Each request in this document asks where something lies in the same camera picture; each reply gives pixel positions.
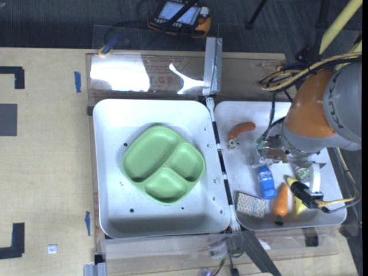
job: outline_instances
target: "dark gray square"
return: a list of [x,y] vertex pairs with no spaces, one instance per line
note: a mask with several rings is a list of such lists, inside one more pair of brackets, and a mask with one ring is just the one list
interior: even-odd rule
[[0,103],[0,136],[17,135],[18,105]]

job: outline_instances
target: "device screen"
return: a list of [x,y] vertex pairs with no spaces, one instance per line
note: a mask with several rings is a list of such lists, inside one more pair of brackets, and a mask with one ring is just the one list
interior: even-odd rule
[[[159,14],[159,18],[164,20],[171,19],[181,8],[184,6],[184,4],[176,3],[167,1],[164,8]],[[183,14],[181,18],[177,20],[177,22],[181,22],[183,24],[193,25],[198,13],[201,11],[201,8],[198,6],[193,6],[186,13]]]

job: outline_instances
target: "green divided plate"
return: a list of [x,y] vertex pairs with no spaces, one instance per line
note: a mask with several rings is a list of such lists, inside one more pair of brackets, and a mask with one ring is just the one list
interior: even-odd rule
[[122,157],[124,175],[147,197],[172,205],[182,200],[205,171],[202,154],[166,126],[140,135]]

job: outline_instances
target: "wooden table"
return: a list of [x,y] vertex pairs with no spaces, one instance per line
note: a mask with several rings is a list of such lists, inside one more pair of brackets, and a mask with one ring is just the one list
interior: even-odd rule
[[[21,258],[0,260],[0,275],[82,275],[94,262],[95,222],[86,113],[86,54],[82,49],[0,48],[0,66],[21,66],[25,89],[14,75],[0,75],[0,103],[17,104],[17,136],[0,137],[0,247],[12,224],[25,223]],[[81,75],[77,93],[75,74]],[[91,236],[85,215],[91,213]],[[276,260],[284,275],[357,275],[346,239],[336,233],[338,254]],[[48,254],[48,245],[57,253]],[[258,273],[253,263],[238,266]],[[197,275],[199,269],[150,275]],[[229,275],[223,268],[218,275]]]

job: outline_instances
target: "blue plastic bottle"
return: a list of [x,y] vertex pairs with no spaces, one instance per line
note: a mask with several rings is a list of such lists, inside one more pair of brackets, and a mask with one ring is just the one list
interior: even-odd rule
[[264,200],[272,200],[277,196],[275,182],[270,169],[267,166],[260,166],[257,171],[260,191]]

